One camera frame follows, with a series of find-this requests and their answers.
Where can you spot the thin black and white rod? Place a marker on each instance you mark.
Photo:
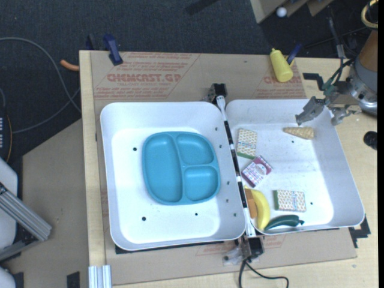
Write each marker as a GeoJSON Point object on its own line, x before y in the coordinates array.
{"type": "Point", "coordinates": [231, 142]}

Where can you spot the tan ice cream cone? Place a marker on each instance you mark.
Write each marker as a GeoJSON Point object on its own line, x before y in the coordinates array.
{"type": "Point", "coordinates": [301, 132]}

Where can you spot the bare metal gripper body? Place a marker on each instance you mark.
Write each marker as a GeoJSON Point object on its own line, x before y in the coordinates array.
{"type": "Point", "coordinates": [345, 96]}

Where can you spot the yellow bottle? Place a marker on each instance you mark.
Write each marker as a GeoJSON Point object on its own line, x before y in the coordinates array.
{"type": "Point", "coordinates": [281, 66]}

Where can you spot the orange block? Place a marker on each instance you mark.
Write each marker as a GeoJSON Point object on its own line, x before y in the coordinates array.
{"type": "Point", "coordinates": [251, 204]}

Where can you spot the white ball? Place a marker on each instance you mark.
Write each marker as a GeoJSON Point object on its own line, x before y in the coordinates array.
{"type": "Point", "coordinates": [281, 11]}

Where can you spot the green pepper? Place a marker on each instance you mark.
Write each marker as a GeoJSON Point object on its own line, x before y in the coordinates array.
{"type": "Point", "coordinates": [285, 221]}

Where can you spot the white plastic tray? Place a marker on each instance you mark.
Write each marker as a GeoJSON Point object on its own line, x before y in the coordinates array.
{"type": "Point", "coordinates": [300, 163]}
{"type": "Point", "coordinates": [126, 166]}

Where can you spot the brown cardboard board red print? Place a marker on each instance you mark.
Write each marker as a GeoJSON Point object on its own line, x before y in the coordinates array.
{"type": "Point", "coordinates": [186, 67]}

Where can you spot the blue divided plate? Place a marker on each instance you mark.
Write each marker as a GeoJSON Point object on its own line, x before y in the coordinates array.
{"type": "Point", "coordinates": [168, 166]}

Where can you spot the yellow banana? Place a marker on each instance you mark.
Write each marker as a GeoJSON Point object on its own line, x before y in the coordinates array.
{"type": "Point", "coordinates": [262, 208]}

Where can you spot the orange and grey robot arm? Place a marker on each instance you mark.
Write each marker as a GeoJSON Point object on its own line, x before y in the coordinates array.
{"type": "Point", "coordinates": [368, 55]}

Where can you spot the yellow patterned packet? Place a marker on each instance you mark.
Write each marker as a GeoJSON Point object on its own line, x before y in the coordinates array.
{"type": "Point", "coordinates": [290, 201]}
{"type": "Point", "coordinates": [247, 141]}

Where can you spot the pink patterned packet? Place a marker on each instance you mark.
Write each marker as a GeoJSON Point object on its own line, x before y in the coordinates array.
{"type": "Point", "coordinates": [256, 171]}

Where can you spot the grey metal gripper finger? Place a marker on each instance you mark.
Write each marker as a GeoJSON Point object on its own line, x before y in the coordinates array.
{"type": "Point", "coordinates": [310, 109]}
{"type": "Point", "coordinates": [340, 114]}

